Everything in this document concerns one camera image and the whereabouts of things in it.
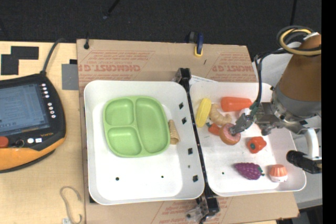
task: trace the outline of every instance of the yellow cable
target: yellow cable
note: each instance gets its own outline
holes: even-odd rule
[[[290,47],[288,47],[285,42],[284,42],[284,37],[286,35],[288,35],[290,32],[305,32],[307,34],[310,34],[311,31],[307,30],[307,29],[289,29],[287,31],[285,31],[279,38],[279,42],[282,46],[282,48],[284,48],[286,51],[289,51],[293,54],[298,54],[298,55],[304,55],[304,56],[313,56],[313,55],[319,55],[321,54],[321,50],[316,50],[316,51],[300,51],[300,50],[295,50],[295,49],[292,49]]]

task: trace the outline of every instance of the yellow corn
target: yellow corn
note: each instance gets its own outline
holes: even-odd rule
[[[209,116],[211,109],[211,100],[203,98],[196,113],[196,126],[202,128]]]

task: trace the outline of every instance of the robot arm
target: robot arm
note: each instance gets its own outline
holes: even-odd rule
[[[299,48],[289,48],[285,41],[298,35],[304,35]],[[243,113],[229,130],[236,134],[256,123],[262,135],[282,127],[295,134],[305,135],[309,153],[290,151],[287,160],[309,173],[321,173],[322,158],[318,154],[316,130],[304,126],[305,119],[321,115],[321,35],[302,27],[288,27],[279,32],[278,43],[282,49],[261,53],[255,58],[261,84],[261,62],[264,57],[279,53],[293,54],[281,79],[272,89],[270,102],[260,102],[259,88],[258,97],[250,107],[249,114]]]

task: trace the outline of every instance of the toy food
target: toy food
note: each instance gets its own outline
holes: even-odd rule
[[[247,142],[247,147],[251,153],[258,153],[267,145],[262,136],[254,136]]]
[[[285,182],[288,179],[287,169],[282,164],[272,165],[269,176],[274,182]]]
[[[240,141],[240,133],[232,135],[232,133],[229,130],[229,128],[233,126],[234,124],[232,123],[226,123],[219,129],[219,137],[225,144],[235,145]]]
[[[169,132],[170,132],[170,143],[176,145],[180,141],[180,135],[177,132],[175,122],[173,120],[168,121]]]
[[[209,125],[208,131],[214,135],[219,135],[219,127],[216,123]]]
[[[196,125],[202,128],[209,116],[211,109],[211,100],[209,98],[203,98],[196,112]]]
[[[249,180],[257,180],[260,176],[264,176],[260,166],[254,163],[236,163],[237,171]]]
[[[220,106],[218,104],[212,104],[211,105],[211,110],[209,113],[209,117],[210,119],[216,123],[217,125],[224,125],[226,123],[231,122],[232,118],[230,114],[226,114],[225,116],[223,116],[218,109],[220,108]]]
[[[223,97],[220,101],[220,105],[223,111],[230,112],[249,108],[252,105],[252,102],[248,98]]]

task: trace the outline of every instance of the blue clamp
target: blue clamp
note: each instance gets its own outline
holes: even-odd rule
[[[198,33],[197,35],[197,45],[195,46],[195,56],[201,57],[203,55],[203,34]]]

